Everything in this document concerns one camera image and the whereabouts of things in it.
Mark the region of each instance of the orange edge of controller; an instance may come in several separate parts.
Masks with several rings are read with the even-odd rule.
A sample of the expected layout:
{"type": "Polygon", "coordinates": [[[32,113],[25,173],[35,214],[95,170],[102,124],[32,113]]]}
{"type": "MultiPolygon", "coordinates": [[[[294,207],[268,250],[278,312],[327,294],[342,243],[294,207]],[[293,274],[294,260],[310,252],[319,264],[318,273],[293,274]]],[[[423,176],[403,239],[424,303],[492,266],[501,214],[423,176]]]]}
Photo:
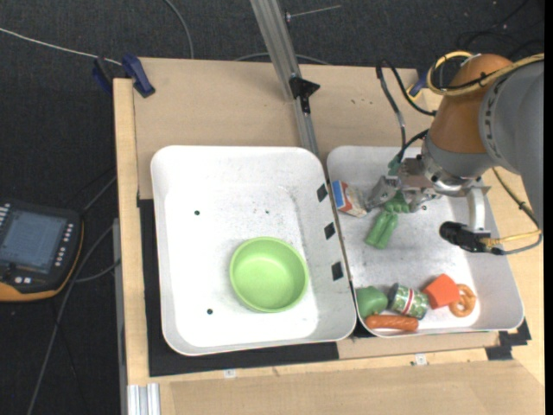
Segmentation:
{"type": "Polygon", "coordinates": [[[77,250],[77,256],[75,257],[75,261],[73,262],[73,266],[71,266],[71,270],[69,271],[66,279],[63,281],[61,286],[58,289],[55,290],[45,290],[43,292],[36,292],[36,293],[29,293],[29,294],[22,294],[19,290],[17,290],[13,286],[9,286],[7,284],[0,282],[0,303],[21,303],[21,302],[29,302],[29,301],[36,301],[36,300],[43,300],[44,298],[50,298],[53,297],[61,292],[61,290],[66,286],[67,281],[69,281],[69,278],[73,275],[73,271],[75,270],[75,266],[79,262],[80,257],[80,250],[83,247],[83,241],[85,238],[85,225],[81,224],[80,227],[80,242],[79,242],[79,249],[77,250]]]}

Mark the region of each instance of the screen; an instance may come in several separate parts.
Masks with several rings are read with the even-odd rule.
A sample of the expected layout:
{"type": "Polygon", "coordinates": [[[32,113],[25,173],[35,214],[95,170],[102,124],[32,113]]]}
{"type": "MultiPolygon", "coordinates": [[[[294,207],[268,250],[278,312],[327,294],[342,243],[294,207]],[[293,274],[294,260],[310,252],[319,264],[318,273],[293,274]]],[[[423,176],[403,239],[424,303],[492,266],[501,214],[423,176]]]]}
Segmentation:
{"type": "Polygon", "coordinates": [[[0,261],[48,274],[67,220],[28,211],[12,211],[0,245],[0,261]]]}

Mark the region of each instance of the white tray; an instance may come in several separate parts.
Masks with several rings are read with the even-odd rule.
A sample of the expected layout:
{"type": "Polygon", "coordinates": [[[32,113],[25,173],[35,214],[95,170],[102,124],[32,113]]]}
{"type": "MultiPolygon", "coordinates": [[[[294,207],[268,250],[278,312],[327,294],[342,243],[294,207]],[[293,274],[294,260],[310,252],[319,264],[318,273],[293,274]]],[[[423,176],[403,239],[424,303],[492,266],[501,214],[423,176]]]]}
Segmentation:
{"type": "Polygon", "coordinates": [[[214,354],[351,334],[353,294],[339,236],[325,233],[334,226],[333,205],[313,154],[299,148],[169,146],[154,155],[151,175],[162,331],[172,349],[214,354]],[[291,310],[249,310],[232,290],[231,256],[258,236],[286,240],[308,263],[308,291],[291,310]]]}
{"type": "MultiPolygon", "coordinates": [[[[415,156],[419,152],[420,149],[412,148],[406,156],[415,156]]],[[[339,147],[327,158],[330,181],[342,180],[369,192],[380,176],[387,173],[387,164],[396,154],[397,148],[339,147]]],[[[444,221],[468,223],[466,199],[442,197],[425,205],[426,210],[399,215],[397,229],[384,250],[365,244],[379,208],[363,218],[339,213],[353,287],[373,285],[386,293],[398,282],[420,290],[431,279],[447,273],[456,283],[473,289],[478,298],[476,307],[470,316],[463,318],[453,316],[447,307],[429,310],[419,322],[416,333],[392,329],[371,332],[378,336],[412,336],[518,327],[524,309],[507,258],[464,251],[442,239],[438,233],[444,221]]],[[[492,235],[498,235],[487,199],[486,228],[492,231],[492,235]]]]}

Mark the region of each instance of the can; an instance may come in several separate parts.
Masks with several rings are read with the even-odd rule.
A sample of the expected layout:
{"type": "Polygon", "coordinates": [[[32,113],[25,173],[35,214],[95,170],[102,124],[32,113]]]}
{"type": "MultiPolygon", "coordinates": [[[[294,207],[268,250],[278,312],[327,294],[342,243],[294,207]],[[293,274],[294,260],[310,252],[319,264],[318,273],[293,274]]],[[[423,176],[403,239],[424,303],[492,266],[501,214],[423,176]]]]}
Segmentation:
{"type": "Polygon", "coordinates": [[[390,309],[401,315],[423,319],[429,308],[429,296],[419,290],[395,283],[388,293],[390,309]]]}

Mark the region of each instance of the green bowl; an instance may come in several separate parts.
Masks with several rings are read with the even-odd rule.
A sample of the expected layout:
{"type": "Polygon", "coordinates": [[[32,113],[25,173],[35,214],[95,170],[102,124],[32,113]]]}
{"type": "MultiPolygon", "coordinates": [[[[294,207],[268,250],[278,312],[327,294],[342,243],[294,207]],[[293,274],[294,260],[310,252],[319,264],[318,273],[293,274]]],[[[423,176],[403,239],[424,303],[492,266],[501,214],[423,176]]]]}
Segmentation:
{"type": "Polygon", "coordinates": [[[282,312],[294,307],[308,288],[305,260],[291,245],[272,237],[248,239],[232,255],[232,288],[248,307],[282,312]]]}

